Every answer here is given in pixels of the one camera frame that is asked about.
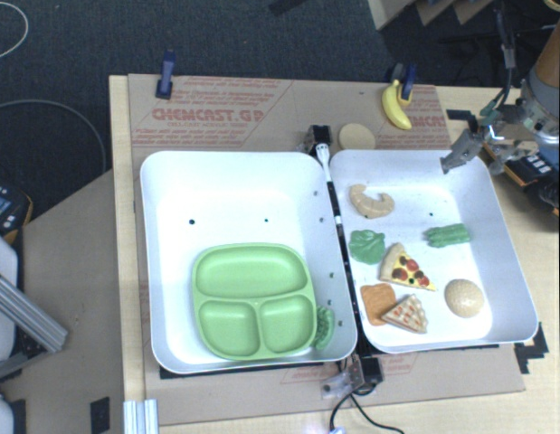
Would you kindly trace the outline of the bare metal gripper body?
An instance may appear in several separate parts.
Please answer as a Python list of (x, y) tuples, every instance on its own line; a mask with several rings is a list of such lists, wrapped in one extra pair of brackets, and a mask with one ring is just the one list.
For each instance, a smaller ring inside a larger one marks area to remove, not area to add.
[(558, 117), (528, 99), (498, 107), (491, 101), (479, 124), (494, 155), (534, 155), (541, 147), (559, 147)]

